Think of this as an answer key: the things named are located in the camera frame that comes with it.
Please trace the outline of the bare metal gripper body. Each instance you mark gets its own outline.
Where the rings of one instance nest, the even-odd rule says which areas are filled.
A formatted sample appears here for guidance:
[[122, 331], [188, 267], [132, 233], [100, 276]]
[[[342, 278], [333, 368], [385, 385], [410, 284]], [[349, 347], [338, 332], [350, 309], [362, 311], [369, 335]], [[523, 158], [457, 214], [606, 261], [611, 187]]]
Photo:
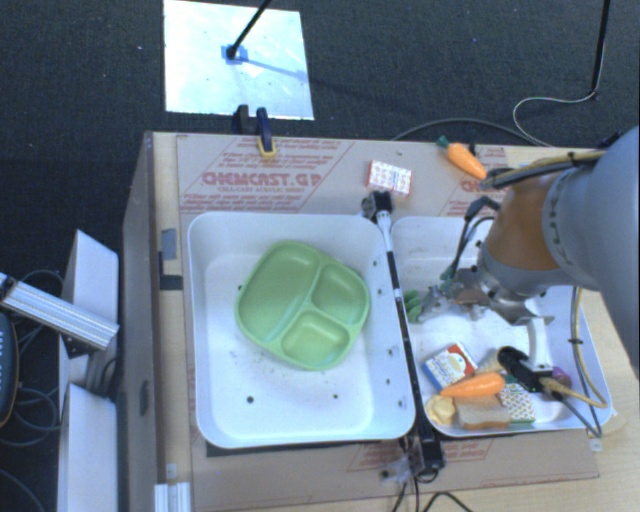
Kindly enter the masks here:
[[524, 326], [536, 318], [542, 319], [545, 325], [555, 320], [553, 315], [531, 311], [526, 306], [529, 296], [508, 290], [481, 266], [458, 270], [451, 281], [448, 297], [460, 306], [491, 309], [512, 326]]

